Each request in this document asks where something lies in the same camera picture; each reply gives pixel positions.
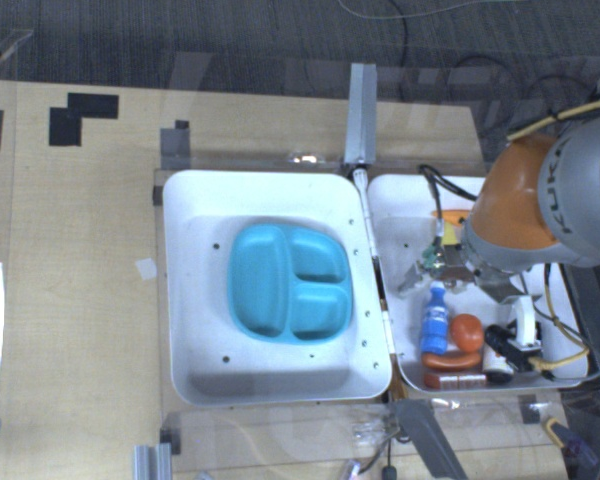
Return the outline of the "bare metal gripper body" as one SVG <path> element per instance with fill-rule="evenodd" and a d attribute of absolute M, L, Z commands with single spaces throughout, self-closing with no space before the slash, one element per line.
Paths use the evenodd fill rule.
<path fill-rule="evenodd" d="M 512 282 L 512 274 L 495 269 L 464 247 L 435 248 L 431 276 L 454 286 L 474 284 L 497 303 L 525 295 Z"/>

